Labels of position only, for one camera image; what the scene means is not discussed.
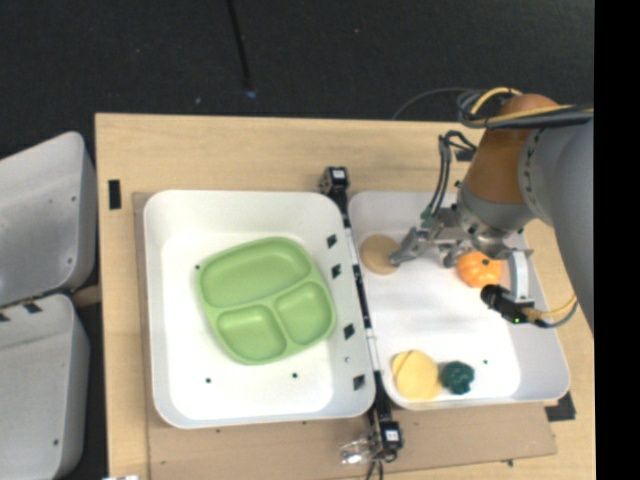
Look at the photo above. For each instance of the dark green toy broccoli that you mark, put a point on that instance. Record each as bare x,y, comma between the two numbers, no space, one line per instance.
457,377

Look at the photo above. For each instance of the white plastic tray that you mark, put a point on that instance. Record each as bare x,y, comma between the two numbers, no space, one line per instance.
185,318
440,318

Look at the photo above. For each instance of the yellow toy bread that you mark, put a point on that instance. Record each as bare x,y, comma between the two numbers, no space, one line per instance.
416,375

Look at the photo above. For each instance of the black cylinder on white bracket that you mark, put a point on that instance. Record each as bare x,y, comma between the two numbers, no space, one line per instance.
505,302

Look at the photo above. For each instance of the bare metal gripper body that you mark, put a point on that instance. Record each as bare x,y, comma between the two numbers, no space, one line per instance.
467,235

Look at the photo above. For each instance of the green divided plate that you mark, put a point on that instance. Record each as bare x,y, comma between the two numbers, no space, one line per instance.
260,273

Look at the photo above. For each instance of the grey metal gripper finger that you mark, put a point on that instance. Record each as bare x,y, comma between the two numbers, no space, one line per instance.
454,256
407,249

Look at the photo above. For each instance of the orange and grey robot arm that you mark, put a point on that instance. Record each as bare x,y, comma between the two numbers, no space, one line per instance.
500,163

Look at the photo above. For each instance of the tan round biscuit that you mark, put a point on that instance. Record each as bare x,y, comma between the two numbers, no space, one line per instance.
374,253

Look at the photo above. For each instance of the orange toy pumpkin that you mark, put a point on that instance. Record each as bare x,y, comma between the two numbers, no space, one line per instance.
477,270

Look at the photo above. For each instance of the thin black and white rod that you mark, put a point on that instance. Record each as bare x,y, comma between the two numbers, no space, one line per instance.
361,283

